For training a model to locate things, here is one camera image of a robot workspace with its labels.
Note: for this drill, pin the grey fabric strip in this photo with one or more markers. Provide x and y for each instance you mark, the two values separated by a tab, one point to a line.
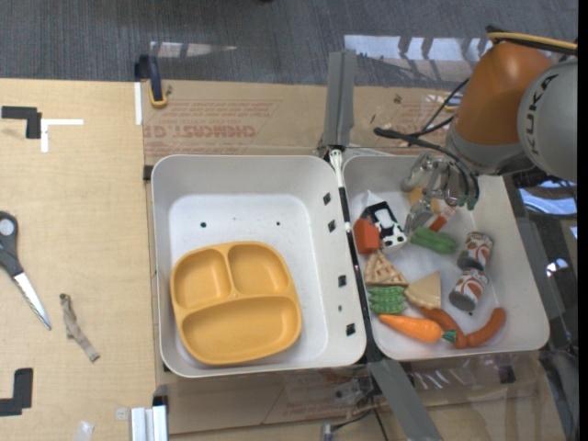
75	329

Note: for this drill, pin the black and white milk carton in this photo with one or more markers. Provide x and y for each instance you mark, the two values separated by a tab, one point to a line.
388	225

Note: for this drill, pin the orange divided plate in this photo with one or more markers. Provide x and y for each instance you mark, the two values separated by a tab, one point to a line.
236	313

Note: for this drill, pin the brown cardboard board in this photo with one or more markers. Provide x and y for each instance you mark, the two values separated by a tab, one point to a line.
220	131

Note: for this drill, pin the orange carrot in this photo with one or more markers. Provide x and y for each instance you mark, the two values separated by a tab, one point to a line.
413	328

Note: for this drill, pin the beige pie slice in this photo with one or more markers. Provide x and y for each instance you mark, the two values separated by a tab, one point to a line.
427	290

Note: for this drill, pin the brown sausage links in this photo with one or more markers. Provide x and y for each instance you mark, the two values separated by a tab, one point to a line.
487	329

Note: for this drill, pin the green pea pods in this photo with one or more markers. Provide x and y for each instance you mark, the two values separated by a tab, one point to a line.
387	299
434	240

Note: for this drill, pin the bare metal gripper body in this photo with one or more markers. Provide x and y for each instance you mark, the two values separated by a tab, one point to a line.
448	179

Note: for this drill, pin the yellow round biscuit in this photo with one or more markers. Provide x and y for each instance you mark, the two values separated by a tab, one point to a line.
417	195

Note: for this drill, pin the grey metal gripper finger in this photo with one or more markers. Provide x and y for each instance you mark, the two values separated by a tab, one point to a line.
419	216
415	175

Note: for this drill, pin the white plastic tray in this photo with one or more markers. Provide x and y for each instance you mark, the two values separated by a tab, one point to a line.
510	264
239	186

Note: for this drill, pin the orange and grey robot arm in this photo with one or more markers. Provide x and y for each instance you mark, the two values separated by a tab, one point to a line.
496	104

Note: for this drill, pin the lattice pie slice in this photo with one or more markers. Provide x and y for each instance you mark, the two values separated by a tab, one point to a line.
381	271

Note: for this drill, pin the orange and white bottle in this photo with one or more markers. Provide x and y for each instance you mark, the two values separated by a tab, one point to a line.
440	222

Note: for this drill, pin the orange and white can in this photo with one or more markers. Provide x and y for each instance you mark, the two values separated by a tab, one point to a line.
469	288
478	251

